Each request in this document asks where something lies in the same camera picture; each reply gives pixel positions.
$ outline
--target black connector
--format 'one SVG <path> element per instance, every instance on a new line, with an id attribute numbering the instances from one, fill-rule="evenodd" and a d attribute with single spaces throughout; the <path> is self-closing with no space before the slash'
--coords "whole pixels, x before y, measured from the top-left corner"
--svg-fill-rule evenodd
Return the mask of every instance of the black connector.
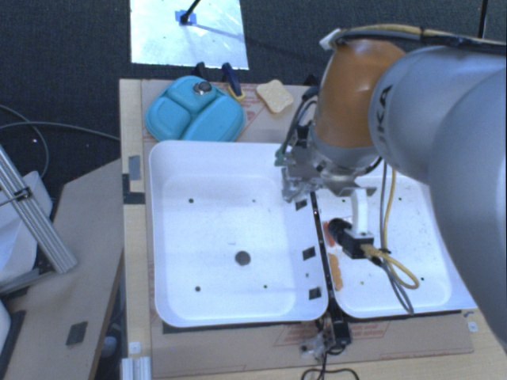
<path id="1" fill-rule="evenodd" d="M 366 233 L 364 235 L 361 234 L 359 237 L 352 236 L 350 233 L 351 228 L 352 224 L 341 218 L 331 220 L 327 227 L 330 235 L 341 245 L 346 255 L 352 259 L 365 259 L 366 255 L 364 255 L 361 246 L 372 244 L 373 237 L 367 236 Z"/>

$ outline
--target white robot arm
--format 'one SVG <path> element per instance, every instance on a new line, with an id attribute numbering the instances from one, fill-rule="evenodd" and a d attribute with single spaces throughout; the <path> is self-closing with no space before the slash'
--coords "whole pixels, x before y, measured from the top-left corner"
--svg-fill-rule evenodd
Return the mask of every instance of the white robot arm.
<path id="1" fill-rule="evenodd" d="M 440 46 L 404 55 L 378 41 L 407 37 Z M 507 349 L 505 45 L 399 25 L 323 43 L 335 52 L 304 149 L 284 154 L 285 199 L 343 194 L 378 156 L 427 184 L 455 266 Z"/>

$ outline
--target black rod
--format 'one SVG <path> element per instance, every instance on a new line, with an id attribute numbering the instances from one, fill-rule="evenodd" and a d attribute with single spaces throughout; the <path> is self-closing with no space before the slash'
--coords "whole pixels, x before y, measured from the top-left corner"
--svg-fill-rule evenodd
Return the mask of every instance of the black rod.
<path id="1" fill-rule="evenodd" d="M 488 1 L 482 0 L 482 8 L 481 8 L 481 20 L 478 23 L 478 37 L 484 38 L 484 31 L 486 30 L 486 14 L 488 12 Z"/>
<path id="2" fill-rule="evenodd" d="M 189 22 L 189 17 L 190 17 L 190 14 L 192 14 L 192 11 L 197 7 L 197 5 L 199 4 L 201 0 L 195 0 L 192 5 L 190 6 L 190 8 L 187 10 L 187 12 L 185 14 L 183 14 L 181 17 L 180 17 L 180 24 L 187 24 Z"/>

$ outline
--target yellow cable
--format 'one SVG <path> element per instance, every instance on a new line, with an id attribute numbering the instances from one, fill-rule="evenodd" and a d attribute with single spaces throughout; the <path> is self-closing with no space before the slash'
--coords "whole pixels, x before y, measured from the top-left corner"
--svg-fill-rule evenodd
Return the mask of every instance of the yellow cable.
<path id="1" fill-rule="evenodd" d="M 395 189 L 396 189 L 396 170 L 394 170 L 392 168 L 391 168 L 391 170 L 392 170 L 391 190 L 389 193 L 389 200 L 387 201 L 386 214 L 384 215 L 384 218 L 383 218 L 383 244 L 382 244 L 382 247 L 384 250 L 387 250 L 387 224 L 389 221 L 389 215 L 391 214 L 391 207 L 393 205 L 393 199 L 395 197 Z M 413 274 L 408 268 L 403 266 L 403 264 L 398 262 L 395 258 L 387 255 L 386 252 L 380 251 L 377 248 L 374 248 L 373 246 L 372 246 L 372 248 L 376 249 L 378 251 L 375 256 L 381 257 L 386 261 L 387 267 L 389 268 L 389 270 L 391 271 L 391 273 L 393 274 L 395 279 L 398 280 L 398 282 L 402 286 L 404 286 L 405 288 L 409 288 L 411 290 L 415 290 L 416 288 L 419 287 L 419 280 L 417 279 L 415 274 Z M 403 273 L 405 273 L 407 276 L 409 276 L 410 279 L 414 282 L 414 284 L 408 284 L 404 280 L 402 280 L 402 278 L 395 271 L 395 267 L 393 265 L 398 267 Z"/>

